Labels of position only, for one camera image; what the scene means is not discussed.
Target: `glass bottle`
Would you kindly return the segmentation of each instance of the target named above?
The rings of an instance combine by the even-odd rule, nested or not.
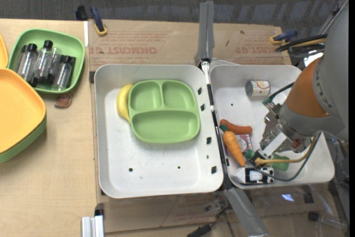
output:
[[[52,48],[53,56],[52,62],[48,71],[48,83],[52,84],[55,74],[57,73],[60,60],[62,59],[62,51],[59,48]]]
[[[34,71],[34,76],[37,78],[38,82],[43,82],[46,80],[49,68],[52,63],[53,51],[52,51],[53,42],[50,40],[44,41],[43,47],[39,50],[37,58],[37,66]]]
[[[67,88],[70,74],[72,72],[72,57],[65,56],[59,64],[57,73],[54,76],[52,89],[61,91]]]
[[[15,65],[15,68],[14,68],[15,72],[18,72],[18,69],[20,67],[20,62],[21,62],[21,59],[23,57],[24,52],[26,51],[26,48],[27,48],[27,45],[25,44],[20,50],[20,54],[17,57],[16,65]]]
[[[314,211],[308,212],[308,219],[314,222],[320,222],[323,224],[327,224],[334,228],[337,228],[344,233],[348,230],[348,224],[345,220],[341,220],[340,218],[331,215],[330,213],[317,213]]]
[[[27,45],[25,52],[22,55],[21,62],[18,68],[18,74],[27,82],[31,82],[34,70],[37,64],[37,46],[35,44]]]

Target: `green plate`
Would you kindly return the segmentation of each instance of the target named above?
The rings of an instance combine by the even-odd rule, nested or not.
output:
[[[12,49],[8,68],[15,69],[18,55],[24,45],[34,43],[38,50],[42,48],[44,41],[51,40],[53,47],[59,48],[63,55],[75,57],[75,65],[72,70],[72,80],[67,89],[61,91],[52,90],[49,84],[37,84],[34,89],[42,93],[62,94],[72,90],[77,84],[80,74],[83,69],[85,59],[85,46],[80,39],[61,32],[48,29],[29,29],[24,31],[17,39],[14,48]]]
[[[43,121],[37,126],[27,137],[22,139],[19,143],[11,147],[6,152],[0,153],[0,163],[4,163],[17,154],[25,150],[30,144],[32,144],[45,130],[47,126],[47,116],[44,117]]]
[[[129,92],[128,110],[132,130],[142,142],[185,142],[200,130],[194,92],[178,80],[136,83]]]

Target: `toy carrot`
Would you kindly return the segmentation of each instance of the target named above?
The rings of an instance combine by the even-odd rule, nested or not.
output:
[[[222,138],[223,138],[223,142],[227,146],[228,150],[233,155],[233,157],[237,160],[237,162],[242,167],[245,167],[243,153],[242,153],[242,150],[240,149],[240,146],[239,146],[237,137],[235,136],[235,133],[227,130],[225,125],[220,125],[220,128],[224,131]]]
[[[240,125],[232,124],[226,119],[220,120],[220,125],[226,125],[227,130],[230,132],[234,132],[234,134],[251,134],[253,128],[249,125],[242,127]]]

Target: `open case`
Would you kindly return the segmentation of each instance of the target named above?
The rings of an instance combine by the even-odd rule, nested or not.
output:
[[[250,125],[253,150],[258,150],[265,128],[263,118],[267,108],[263,97],[248,97],[246,82],[262,78],[270,82],[271,93],[292,83],[300,70],[289,65],[224,65],[210,70],[212,100],[201,69],[192,65],[134,65],[108,64],[95,74],[97,106],[99,181],[102,190],[112,198],[133,198],[169,194],[206,193],[222,186],[226,163],[227,174],[234,186],[252,189],[265,186],[323,183],[334,175],[332,158],[324,137],[300,174],[289,182],[269,180],[265,183],[243,183],[239,178],[240,167],[216,133],[211,112],[214,102],[217,121],[227,119],[238,125]],[[120,89],[151,79],[180,80],[194,91],[200,117],[198,134],[181,143],[147,143],[140,141],[130,124],[116,111],[116,98]],[[287,90],[280,93],[276,103],[283,103]],[[284,156],[296,159],[304,153],[283,152]],[[292,177],[302,163],[290,165],[287,171],[274,169],[275,176]]]

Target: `small can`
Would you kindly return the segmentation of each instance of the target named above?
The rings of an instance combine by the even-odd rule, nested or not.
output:
[[[251,144],[250,135],[248,134],[236,134],[236,138],[238,140],[240,150],[243,153],[246,153],[248,149],[253,150],[253,146]]]
[[[270,83],[266,80],[248,80],[245,85],[245,92],[249,97],[268,96]]]

